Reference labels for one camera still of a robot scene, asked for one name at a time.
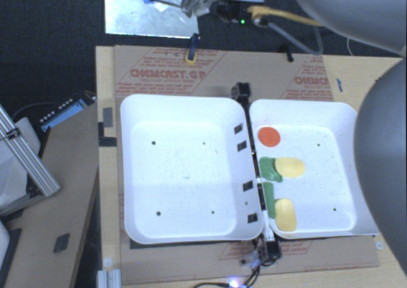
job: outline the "yellow cable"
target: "yellow cable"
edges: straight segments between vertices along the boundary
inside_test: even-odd
[[[250,6],[247,9],[247,12],[252,14],[252,19],[257,19],[262,16],[276,16],[299,22],[301,24],[322,27],[322,25],[314,19],[296,15],[295,13],[288,11],[270,8],[269,6]]]

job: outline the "metal plate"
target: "metal plate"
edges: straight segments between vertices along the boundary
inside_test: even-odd
[[[181,4],[181,0],[162,0]],[[105,0],[106,33],[190,38],[199,33],[197,18],[180,8],[143,0]]]

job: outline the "cardboard sheet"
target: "cardboard sheet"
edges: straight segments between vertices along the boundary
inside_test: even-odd
[[[123,171],[120,103],[132,93],[228,97],[237,82],[250,82],[251,101],[301,99],[332,101],[322,58],[236,51],[199,50],[197,62],[184,62],[186,50],[144,46],[114,49],[116,125],[123,284],[168,282],[248,275],[240,260],[252,242],[148,246],[131,242],[123,225]],[[371,237],[282,242],[282,258],[262,273],[287,273],[378,266]]]

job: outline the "white plastic tray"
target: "white plastic tray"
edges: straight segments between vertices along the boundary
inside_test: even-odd
[[[125,227],[139,243],[250,240],[263,218],[241,106],[131,95],[121,104]]]
[[[261,157],[300,159],[305,172],[298,178],[273,182],[274,197],[288,198],[295,209],[295,231],[281,237],[317,238],[370,235],[379,231],[359,186],[353,154],[356,112],[340,102],[257,100],[250,108],[258,160]],[[280,143],[266,147],[258,139],[262,127],[273,127]]]

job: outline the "yellow oval object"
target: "yellow oval object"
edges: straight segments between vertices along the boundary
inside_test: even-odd
[[[304,174],[305,165],[297,158],[277,158],[275,169],[283,177],[299,177]]]
[[[295,231],[297,228],[294,205],[290,199],[275,202],[275,223],[281,231]]]

